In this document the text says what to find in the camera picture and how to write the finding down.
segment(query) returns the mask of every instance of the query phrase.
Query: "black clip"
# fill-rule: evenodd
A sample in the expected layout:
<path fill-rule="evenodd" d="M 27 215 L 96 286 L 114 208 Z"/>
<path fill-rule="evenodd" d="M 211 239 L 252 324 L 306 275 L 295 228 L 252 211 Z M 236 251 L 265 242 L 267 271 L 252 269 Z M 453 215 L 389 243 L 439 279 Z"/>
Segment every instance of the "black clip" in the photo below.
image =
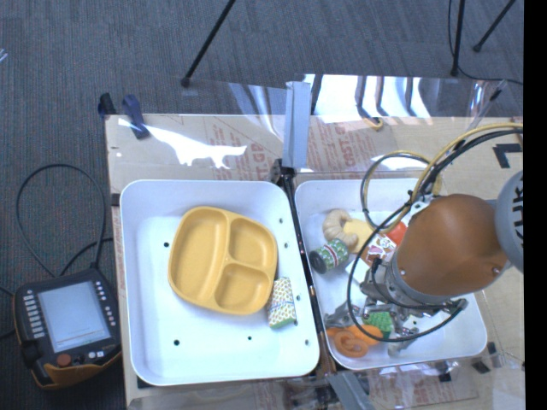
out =
<path fill-rule="evenodd" d="M 127 94 L 121 106 L 127 115 L 131 117 L 131 129 L 137 139 L 142 139 L 150 135 L 150 131 L 144 126 L 144 118 L 140 112 L 140 103 L 133 94 Z"/>
<path fill-rule="evenodd" d="M 105 92 L 101 95 L 99 98 L 99 104 L 97 105 L 97 112 L 102 119 L 104 119 L 105 115 L 118 114 L 116 112 L 116 108 L 114 108 L 114 104 L 112 103 L 110 93 Z"/>

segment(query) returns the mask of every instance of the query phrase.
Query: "small box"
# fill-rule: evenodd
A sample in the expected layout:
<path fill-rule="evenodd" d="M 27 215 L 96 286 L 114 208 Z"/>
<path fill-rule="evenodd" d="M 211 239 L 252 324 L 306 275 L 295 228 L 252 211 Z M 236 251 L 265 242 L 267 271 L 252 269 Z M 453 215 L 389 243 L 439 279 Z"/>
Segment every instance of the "small box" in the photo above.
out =
<path fill-rule="evenodd" d="M 296 322 L 297 311 L 294 308 L 290 279 L 283 277 L 273 282 L 272 293 L 266 304 L 266 309 L 270 328 L 280 328 Z"/>

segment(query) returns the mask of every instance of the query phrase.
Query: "cardboard surface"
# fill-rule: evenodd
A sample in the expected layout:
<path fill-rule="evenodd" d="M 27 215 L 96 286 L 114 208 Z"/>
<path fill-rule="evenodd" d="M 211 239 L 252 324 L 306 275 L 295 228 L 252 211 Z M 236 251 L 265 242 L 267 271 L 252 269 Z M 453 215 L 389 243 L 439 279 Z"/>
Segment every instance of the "cardboard surface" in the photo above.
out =
<path fill-rule="evenodd" d="M 160 141 L 159 138 L 152 138 L 148 142 L 137 140 L 130 128 L 120 124 L 120 120 L 127 123 L 126 116 L 109 116 L 105 120 L 105 132 L 109 153 L 109 179 L 114 195 L 136 179 L 264 180 L 268 177 L 274 160 L 280 158 L 283 149 L 283 117 L 180 114 L 148 114 L 144 117 L 147 123 L 159 129 L 184 134 L 206 146 L 235 146 L 238 150 L 206 150 L 203 152 L 205 156 L 194 155 L 185 158 L 184 155 L 177 155 L 175 148 L 188 149 L 189 146 L 166 142 L 165 133 L 161 136 L 164 141 Z M 522 121 L 522 118 L 483 119 L 481 125 L 510 121 L 518 122 Z M 385 119 L 386 126 L 380 131 L 367 127 L 364 122 L 340 124 L 325 118 L 312 117 L 310 123 L 309 163 L 314 168 L 310 168 L 308 173 L 299 173 L 297 184 L 309 179 L 360 179 L 372 157 L 396 149 L 415 151 L 426 158 L 431 158 L 466 130 L 469 119 L 388 118 Z M 178 139 L 178 142 L 191 143 L 181 139 Z M 496 152 L 495 148 L 499 147 L 499 144 L 502 146 Z M 505 181 L 523 168 L 522 151 L 518 150 L 515 144 L 522 144 L 521 136 L 497 138 L 469 150 L 446 169 L 443 174 L 443 192 L 463 191 L 485 199 L 495 199 Z M 199 144 L 193 147 L 210 149 Z M 416 172 L 415 168 L 407 169 L 410 177 L 417 177 Z M 378 177 L 390 177 L 390 172 L 381 171 Z M 119 211 L 119 207 L 112 207 L 118 293 L 122 306 L 125 302 L 126 288 L 124 268 L 120 265 L 123 263 L 123 248 Z M 407 407 L 420 407 L 426 404 L 428 409 L 439 410 L 521 410 L 525 407 L 525 374 L 521 369 L 524 361 L 523 276 L 516 269 L 509 269 L 496 284 L 482 290 L 476 298 L 485 320 L 489 341 L 494 342 L 497 348 L 495 354 L 484 352 L 482 355 L 482 360 L 485 360 L 490 371 L 481 374 L 471 368 L 461 372 L 460 375 L 467 376 L 464 389 L 471 390 L 472 393 L 462 393 L 457 384 L 452 384 L 455 392 L 448 395 L 445 387 L 433 387 L 424 392 L 427 395 L 424 395 L 423 399 L 420 398 L 421 401 L 416 398 L 410 401 Z M 127 347 L 127 311 L 124 308 L 121 308 L 121 323 L 123 345 Z M 462 366 L 466 361 L 468 360 L 460 361 Z M 147 405 L 152 406 L 149 408 L 161 408 L 162 400 L 165 400 L 166 396 L 181 397 L 188 396 L 196 390 L 210 390 L 206 384 L 199 387 L 139 388 L 129 357 L 124 357 L 123 362 L 126 402 L 129 407 L 133 404 L 134 408 L 145 408 L 142 404 L 147 402 Z M 370 375 L 378 376 L 379 372 L 370 372 Z M 376 377 L 376 383 L 371 389 L 371 400 L 378 408 L 389 408 L 391 405 L 391 402 L 383 401 L 381 394 L 394 393 L 394 390 L 398 390 L 409 381 L 414 381 L 400 375 L 398 379 L 395 376 L 388 382 L 384 380 L 383 377 Z M 277 383 L 268 384 L 257 388 L 253 383 L 252 387 L 245 389 L 245 394 L 248 394 L 250 401 L 267 403 L 261 408 L 288 408 L 280 399 L 285 389 L 277 387 Z M 223 386 L 238 388 L 242 387 L 242 384 L 217 384 L 215 390 Z"/>

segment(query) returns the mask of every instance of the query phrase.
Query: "orange object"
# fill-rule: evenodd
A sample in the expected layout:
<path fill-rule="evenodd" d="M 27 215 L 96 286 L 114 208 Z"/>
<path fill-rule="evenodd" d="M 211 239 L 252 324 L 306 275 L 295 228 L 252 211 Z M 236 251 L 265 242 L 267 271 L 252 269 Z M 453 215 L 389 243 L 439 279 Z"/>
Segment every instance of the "orange object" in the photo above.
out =
<path fill-rule="evenodd" d="M 334 335 L 334 345 L 340 354 L 346 357 L 363 357 L 368 352 L 364 340 L 356 338 L 351 331 L 341 330 Z"/>
<path fill-rule="evenodd" d="M 385 235 L 390 238 L 397 246 L 401 244 L 404 233 L 407 231 L 407 226 L 403 222 L 399 222 L 391 231 Z"/>
<path fill-rule="evenodd" d="M 342 331 L 344 328 L 336 328 L 335 326 L 332 328 L 326 329 L 326 334 L 330 337 L 334 337 L 337 332 Z"/>
<path fill-rule="evenodd" d="M 372 334 L 373 336 L 376 336 L 376 337 L 384 336 L 384 333 L 376 325 L 361 325 L 361 328 L 365 330 L 368 334 Z M 376 340 L 373 337 L 367 336 L 364 332 L 362 332 L 359 328 L 357 328 L 357 325 L 348 326 L 344 329 L 349 331 L 351 334 L 353 334 L 355 338 L 360 338 L 361 340 L 364 340 L 368 346 L 374 346 L 380 343 L 380 340 Z"/>

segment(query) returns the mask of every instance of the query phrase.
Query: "wire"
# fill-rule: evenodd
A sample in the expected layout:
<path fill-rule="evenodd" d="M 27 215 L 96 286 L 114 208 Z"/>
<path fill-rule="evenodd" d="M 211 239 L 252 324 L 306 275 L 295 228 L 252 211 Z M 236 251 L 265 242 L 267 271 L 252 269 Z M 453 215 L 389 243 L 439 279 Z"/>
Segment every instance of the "wire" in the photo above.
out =
<path fill-rule="evenodd" d="M 100 194 L 101 196 L 101 203 L 102 203 L 102 215 L 101 215 L 101 230 L 100 230 L 100 233 L 99 233 L 99 236 L 98 236 L 98 239 L 97 241 L 93 242 L 93 243 L 89 243 L 87 244 L 84 248 L 82 248 L 80 251 L 78 251 L 69 261 L 68 263 L 62 268 L 62 270 L 59 272 L 59 275 L 56 276 L 43 262 L 42 260 L 40 259 L 40 257 L 38 256 L 38 254 L 34 251 L 34 249 L 32 248 L 30 242 L 28 241 L 28 239 L 26 238 L 25 236 L 25 233 L 23 231 L 23 226 L 21 224 L 21 217 L 20 217 L 20 212 L 19 212 L 19 202 L 20 202 L 20 199 L 21 199 L 21 195 L 22 195 L 22 192 L 23 190 L 25 189 L 25 186 L 28 184 L 28 182 L 34 178 L 38 173 L 40 172 L 43 172 L 44 170 L 46 169 L 49 169 L 49 168 L 53 168 L 53 167 L 67 167 L 67 168 L 72 168 L 82 174 L 84 174 L 92 183 L 93 185 L 95 186 L 96 190 L 98 191 L 98 193 Z M 95 250 L 95 258 L 94 260 L 91 262 L 90 264 L 90 267 L 94 267 L 94 268 L 98 268 L 98 262 L 99 262 L 99 259 L 100 259 L 100 254 L 101 254 L 101 250 L 102 250 L 102 246 L 103 246 L 103 243 L 105 242 L 109 242 L 109 241 L 112 241 L 113 238 L 112 237 L 108 237 L 108 238 L 103 238 L 103 235 L 104 235 L 104 228 L 105 228 L 105 222 L 106 222 L 106 203 L 104 201 L 104 196 L 103 196 L 103 193 L 101 192 L 101 186 L 99 185 L 99 183 L 89 174 L 87 173 L 85 170 L 79 168 L 79 167 L 76 167 L 76 166 L 73 166 L 71 164 L 63 164 L 63 163 L 56 163 L 56 164 L 48 164 L 48 165 L 45 165 L 45 166 L 42 166 L 38 169 L 36 169 L 34 172 L 32 172 L 31 174 L 29 174 L 26 179 L 23 181 L 23 183 L 21 184 L 19 190 L 17 191 L 17 198 L 16 198 L 16 201 L 15 201 L 15 219 L 17 221 L 17 225 L 19 227 L 19 230 L 21 232 L 21 237 L 23 239 L 23 242 L 25 243 L 26 247 L 30 250 L 30 252 L 32 253 L 32 255 L 34 256 L 35 260 L 38 262 L 38 264 L 53 278 L 57 278 L 57 277 L 60 277 L 62 276 L 69 268 L 70 266 L 73 265 L 73 263 L 84 253 L 86 252 L 88 249 L 94 247 L 94 246 L 97 246 L 96 247 L 96 250 Z M 0 291 L 3 291 L 5 294 L 9 295 L 9 296 L 14 296 L 15 293 L 6 289 L 5 287 L 2 287 L 2 285 L 0 285 Z M 8 337 L 8 336 L 11 336 L 12 334 L 15 333 L 15 328 L 11 329 L 10 331 L 6 331 L 4 332 L 3 334 L 0 334 L 0 340 Z"/>
<path fill-rule="evenodd" d="M 402 205 L 399 209 L 397 209 L 396 211 L 394 211 L 393 213 L 391 213 L 380 225 L 378 225 L 372 234 L 370 234 L 370 236 L 368 236 L 368 239 L 367 241 L 365 241 L 365 243 L 361 246 L 361 249 L 359 250 L 359 252 L 357 253 L 356 255 L 356 258 L 353 260 L 353 263 L 351 265 L 351 269 L 350 269 L 350 276 L 348 277 L 348 284 L 347 284 L 347 289 L 346 289 L 346 303 L 347 303 L 347 309 L 348 309 L 348 312 L 350 314 L 350 317 L 351 317 L 351 320 L 353 320 L 354 324 L 356 325 L 356 327 L 363 333 L 365 334 L 366 336 L 368 337 L 371 337 L 372 339 L 374 340 L 378 340 L 380 342 L 388 342 L 388 343 L 397 343 L 397 342 L 407 342 L 408 340 L 414 340 L 418 337 L 423 337 L 427 334 L 430 334 L 436 330 L 438 330 L 439 328 L 445 326 L 446 324 L 448 324 L 450 321 L 452 321 L 462 310 L 463 310 L 463 307 L 462 305 L 460 304 L 456 310 L 450 314 L 450 316 L 448 318 L 446 318 L 444 321 L 442 321 L 441 323 L 429 328 L 428 330 L 426 331 L 423 331 L 423 332 L 419 332 L 417 334 L 413 334 L 411 336 L 405 336 L 405 337 L 395 337 L 395 338 L 389 338 L 389 337 L 378 337 L 378 336 L 375 336 L 374 334 L 368 332 L 367 330 L 365 330 L 360 324 L 359 322 L 357 321 L 357 318 L 355 316 L 355 314 L 353 313 L 353 304 L 351 303 L 351 285 L 352 285 L 352 281 L 353 281 L 353 275 L 355 273 L 355 270 L 356 270 L 356 267 L 357 267 L 357 263 L 359 262 L 359 257 L 362 255 L 362 253 L 364 252 L 365 248 L 368 246 L 368 244 L 370 243 L 370 241 L 373 239 L 373 237 L 379 233 L 380 229 L 382 226 L 385 226 L 386 224 L 389 223 L 389 221 L 395 217 L 397 214 L 401 213 L 406 207 L 408 206 L 408 203 L 405 203 L 404 205 Z M 404 306 L 402 304 L 398 304 L 398 305 L 401 305 L 402 307 L 406 307 L 406 308 L 417 308 L 419 306 Z M 427 305 L 427 304 L 422 304 L 423 307 L 430 307 L 430 308 L 445 308 L 447 306 L 445 305 Z"/>
<path fill-rule="evenodd" d="M 508 128 L 505 131 L 495 131 L 497 129 L 503 129 Z M 350 275 L 348 277 L 348 284 L 346 289 L 346 303 L 347 308 L 349 311 L 349 315 L 351 319 L 353 320 L 356 327 L 365 335 L 368 337 L 371 337 L 372 339 L 381 341 L 381 342 L 406 342 L 408 340 L 413 340 L 418 337 L 425 336 L 426 334 L 429 334 L 433 331 L 436 331 L 437 329 L 441 328 L 442 326 L 445 326 L 450 321 L 452 321 L 463 309 L 464 304 L 462 304 L 462 300 L 460 300 L 457 303 L 452 302 L 450 304 L 444 304 L 444 305 L 433 305 L 433 304 L 425 304 L 422 303 L 420 305 L 416 306 L 410 306 L 410 305 L 404 305 L 400 302 L 397 302 L 395 299 L 393 299 L 392 296 L 388 295 L 385 296 L 383 293 L 382 295 L 385 296 L 386 299 L 390 300 L 391 303 L 398 305 L 402 308 L 434 308 L 434 309 L 441 309 L 441 308 L 447 308 L 447 307 L 454 307 L 456 306 L 456 309 L 450 314 L 448 318 L 446 318 L 441 323 L 433 326 L 432 328 L 413 334 L 411 336 L 405 336 L 405 337 L 396 337 L 396 338 L 386 338 L 386 337 L 377 337 L 369 332 L 367 332 L 357 321 L 357 318 L 355 314 L 353 313 L 352 303 L 351 303 L 351 285 L 354 278 L 354 273 L 356 270 L 357 263 L 359 261 L 359 258 L 365 251 L 365 248 L 368 246 L 368 244 L 372 241 L 374 236 L 381 232 L 389 231 L 394 226 L 396 226 L 401 219 L 406 215 L 406 213 L 411 209 L 412 205 L 421 197 L 428 193 L 437 192 L 437 188 L 440 186 L 439 174 L 447 167 L 449 164 L 451 164 L 458 156 L 462 155 L 463 153 L 467 152 L 471 148 L 477 146 L 478 144 L 483 143 L 484 141 L 488 141 L 493 138 L 499 138 L 504 135 L 509 135 L 512 133 L 523 133 L 524 126 L 521 123 L 494 123 L 490 125 L 484 125 L 481 127 L 476 127 L 470 131 L 464 132 L 462 135 L 460 135 L 458 138 L 453 139 L 448 144 L 446 144 L 434 157 L 431 161 L 427 161 L 427 159 L 421 155 L 418 155 L 414 152 L 405 152 L 403 150 L 395 150 L 393 152 L 390 152 L 386 155 L 383 155 L 381 158 L 379 158 L 366 172 L 363 176 L 363 179 L 361 181 L 361 188 L 360 188 L 360 198 L 362 203 L 362 211 L 365 214 L 365 217 L 367 218 L 367 222 L 373 227 L 373 232 L 370 234 L 368 239 L 365 241 L 365 243 L 361 246 L 361 249 L 356 255 L 356 258 L 354 259 L 351 269 L 350 269 Z M 479 135 L 478 137 L 475 137 L 471 141 L 466 141 L 469 137 L 473 136 L 474 134 L 486 132 L 489 131 L 486 134 Z M 412 158 L 419 161 L 423 161 L 427 164 L 426 168 L 423 170 L 422 174 L 420 175 L 418 181 L 416 182 L 416 185 L 414 187 L 414 190 L 409 191 L 410 198 L 408 201 L 406 201 L 399 209 L 391 213 L 381 224 L 375 225 L 370 217 L 369 217 L 369 210 L 367 207 L 367 193 L 368 193 L 368 183 L 371 180 L 373 172 L 376 170 L 376 168 L 379 166 L 379 164 L 394 156 L 401 156 L 406 158 Z M 374 263 L 373 267 L 371 268 L 372 272 L 372 278 L 373 278 L 373 284 L 374 287 L 381 293 L 381 290 L 379 290 L 379 286 L 375 279 L 375 273 L 378 268 L 378 264 Z"/>
<path fill-rule="evenodd" d="M 44 170 L 47 170 L 47 169 L 50 169 L 50 168 L 54 168 L 54 167 L 72 168 L 73 170 L 76 170 L 76 171 L 82 173 L 83 175 L 85 175 L 93 183 L 93 185 L 95 186 L 95 188 L 97 189 L 97 192 L 99 193 L 99 195 L 101 197 L 101 204 L 102 204 L 101 229 L 100 229 L 97 241 L 94 243 L 94 244 L 97 245 L 97 248 L 96 248 L 96 251 L 95 251 L 95 258 L 91 262 L 90 267 L 95 267 L 95 268 L 98 267 L 98 261 L 99 261 L 99 257 L 100 257 L 100 254 L 101 254 L 101 248 L 102 248 L 102 244 L 103 244 L 102 239 L 103 239 L 103 235 L 104 235 L 104 228 L 105 228 L 105 221 L 106 221 L 106 204 L 105 204 L 105 201 L 104 201 L 103 193 L 101 192 L 101 186 L 85 170 L 83 170 L 79 167 L 73 166 L 71 164 L 56 163 L 56 164 L 48 164 L 48 165 L 39 167 L 34 172 L 32 172 L 31 174 L 29 174 L 26 177 L 26 179 L 23 181 L 23 183 L 21 184 L 21 187 L 19 188 L 19 190 L 17 192 L 17 199 L 16 199 L 16 202 L 15 202 L 15 219 L 17 221 L 17 226 L 19 227 L 19 230 L 21 232 L 21 237 L 22 237 L 23 242 L 25 243 L 26 247 L 30 250 L 30 252 L 32 253 L 32 256 L 34 256 L 34 259 L 38 262 L 38 264 L 53 278 L 55 278 L 56 275 L 42 262 L 42 260 L 40 259 L 38 254 L 34 251 L 34 248 L 32 247 L 32 245 L 30 244 L 30 242 L 28 241 L 28 239 L 25 236 L 25 232 L 24 232 L 23 226 L 21 224 L 21 215 L 20 215 L 20 212 L 19 212 L 19 202 L 20 202 L 20 199 L 21 199 L 22 192 L 25 189 L 25 186 L 28 184 L 28 182 L 32 178 L 34 178 L 38 173 L 43 172 Z M 66 271 L 66 269 L 67 269 L 67 266 L 65 266 L 63 268 L 61 275 Z"/>
<path fill-rule="evenodd" d="M 450 33 L 450 25 L 451 25 L 451 21 L 450 21 L 450 12 L 452 11 L 452 0 L 449 0 L 449 4 L 448 4 L 448 41 L 449 41 L 449 46 L 450 46 L 450 53 L 452 54 L 452 56 L 454 57 L 454 54 L 455 54 L 455 51 L 454 51 L 454 47 L 452 46 L 452 35 Z M 477 79 L 477 80 L 494 80 L 494 81 L 502 81 L 502 80 L 507 80 L 508 82 L 511 82 L 513 84 L 517 84 L 517 85 L 521 85 L 521 86 L 524 86 L 524 83 L 523 82 L 520 82 L 519 80 L 515 80 L 515 79 L 499 79 L 499 78 L 479 78 L 479 77 L 476 77 L 476 76 L 472 76 L 470 74 L 467 74 L 466 72 L 464 72 L 462 70 L 462 68 L 460 67 L 460 64 L 458 62 L 458 70 L 460 70 L 460 72 L 462 72 L 462 74 L 464 76 L 467 76 L 468 78 L 470 79 Z"/>

